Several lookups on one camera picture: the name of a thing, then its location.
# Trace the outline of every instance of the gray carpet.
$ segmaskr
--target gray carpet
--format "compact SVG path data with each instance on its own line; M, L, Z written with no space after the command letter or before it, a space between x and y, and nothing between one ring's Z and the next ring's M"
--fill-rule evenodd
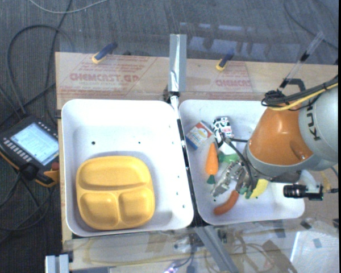
M70 0L35 1L46 9L65 11ZM72 0L70 9L96 1L100 0ZM7 73L8 48L14 86L25 104L55 82L50 57L56 35L53 27L58 27L63 17L28 0L0 0L0 87L16 109L19 104ZM295 63L322 31L325 41L307 63L334 64L338 59L338 22L339 0L110 0L67 14L55 50L94 53L117 42L115 54L168 56L169 34L181 33L188 36L189 58L218 59L234 48L235 60ZM36 27L15 36L29 26ZM28 114L54 123L55 108L54 88L25 105ZM0 130L18 121L12 114L0 93ZM14 179L15 172L0 158L0 202ZM38 202L45 200L48 191L44 187L33 182L27 185ZM14 228L35 209L24 184L19 183L13 198L0 210L0 224ZM59 253L56 189L48 214L36 226L10 234L0 230L0 272L44 272L45 256Z

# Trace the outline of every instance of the yellow plate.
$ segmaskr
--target yellow plate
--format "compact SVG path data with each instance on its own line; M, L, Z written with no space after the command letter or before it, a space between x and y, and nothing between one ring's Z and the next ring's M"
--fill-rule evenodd
M134 228L154 214L149 169L133 156L105 156L83 162L77 170L76 190L81 217L94 229Z

